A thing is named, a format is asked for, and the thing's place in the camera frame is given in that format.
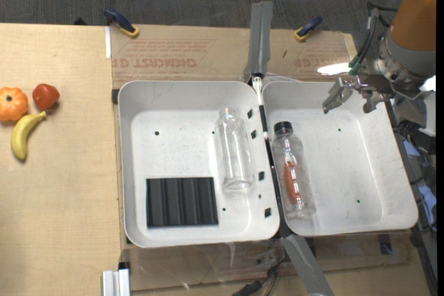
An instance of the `blue object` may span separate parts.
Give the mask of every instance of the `blue object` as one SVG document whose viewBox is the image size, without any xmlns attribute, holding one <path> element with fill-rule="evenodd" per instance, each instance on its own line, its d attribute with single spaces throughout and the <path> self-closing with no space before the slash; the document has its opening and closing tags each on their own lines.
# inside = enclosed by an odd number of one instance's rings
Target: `blue object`
<svg viewBox="0 0 444 296">
<path fill-rule="evenodd" d="M 113 22 L 117 22 L 118 25 L 120 25 L 120 27 L 124 28 L 128 32 L 134 33 L 136 31 L 133 25 L 131 25 L 131 23 L 122 14 L 119 14 L 117 11 L 106 8 L 103 14 L 107 19 Z"/>
<path fill-rule="evenodd" d="M 317 25 L 319 25 L 322 22 L 322 17 L 318 16 L 312 19 L 307 25 L 305 25 L 303 28 L 301 28 L 298 31 L 298 36 L 302 37 L 306 35 L 309 31 L 313 30 Z"/>
</svg>

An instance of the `empty plastic bottle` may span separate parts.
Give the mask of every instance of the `empty plastic bottle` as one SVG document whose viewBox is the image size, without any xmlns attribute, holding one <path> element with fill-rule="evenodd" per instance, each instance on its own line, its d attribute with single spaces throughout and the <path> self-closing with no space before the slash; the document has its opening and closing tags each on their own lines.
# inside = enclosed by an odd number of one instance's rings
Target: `empty plastic bottle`
<svg viewBox="0 0 444 296">
<path fill-rule="evenodd" d="M 288 121 L 276 123 L 274 131 L 275 138 L 271 147 L 285 214 L 290 218 L 312 215 L 316 207 L 307 176 L 302 142 L 293 133 L 293 127 Z"/>
<path fill-rule="evenodd" d="M 232 108 L 219 112 L 214 129 L 219 178 L 228 190 L 244 189 L 254 182 L 244 120 Z"/>
</svg>

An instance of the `bottle with black cap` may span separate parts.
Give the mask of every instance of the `bottle with black cap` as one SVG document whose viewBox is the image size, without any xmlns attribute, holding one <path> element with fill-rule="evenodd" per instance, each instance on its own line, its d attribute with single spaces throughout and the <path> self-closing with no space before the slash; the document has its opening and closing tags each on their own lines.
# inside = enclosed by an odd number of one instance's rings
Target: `bottle with black cap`
<svg viewBox="0 0 444 296">
<path fill-rule="evenodd" d="M 273 158 L 287 218 L 312 215 L 316 207 L 311 193 L 304 149 L 288 121 L 276 123 L 272 143 Z"/>
</svg>

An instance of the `banana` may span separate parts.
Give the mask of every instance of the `banana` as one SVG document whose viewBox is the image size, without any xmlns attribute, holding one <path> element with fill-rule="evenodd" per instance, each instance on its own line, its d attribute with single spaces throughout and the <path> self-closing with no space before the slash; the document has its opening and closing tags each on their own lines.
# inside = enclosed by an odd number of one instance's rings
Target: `banana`
<svg viewBox="0 0 444 296">
<path fill-rule="evenodd" d="M 45 117 L 46 112 L 42 111 L 39 114 L 25 115 L 15 124 L 11 134 L 11 148 L 17 158 L 26 158 L 29 132 Z"/>
</svg>

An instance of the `white plastic piece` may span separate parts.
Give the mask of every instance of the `white plastic piece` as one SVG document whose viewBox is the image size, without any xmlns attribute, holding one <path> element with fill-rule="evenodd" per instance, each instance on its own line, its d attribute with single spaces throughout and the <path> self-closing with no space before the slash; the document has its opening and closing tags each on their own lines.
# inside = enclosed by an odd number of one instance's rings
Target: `white plastic piece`
<svg viewBox="0 0 444 296">
<path fill-rule="evenodd" d="M 301 236 L 407 229 L 418 207 L 383 105 L 364 114 L 352 96 L 324 114 L 330 82 L 270 82 L 262 96 L 268 131 L 290 121 L 304 144 L 317 211 L 287 224 Z"/>
<path fill-rule="evenodd" d="M 214 123 L 224 107 L 233 107 L 245 121 L 256 177 L 248 189 L 232 193 L 222 189 L 214 147 Z M 258 110 L 250 119 L 247 115 L 255 107 L 255 91 L 242 82 L 134 81 L 120 89 L 123 216 L 135 245 L 260 241 L 275 235 L 280 219 L 261 118 Z M 219 224 L 148 228 L 146 179 L 161 177 L 214 177 Z"/>
</svg>

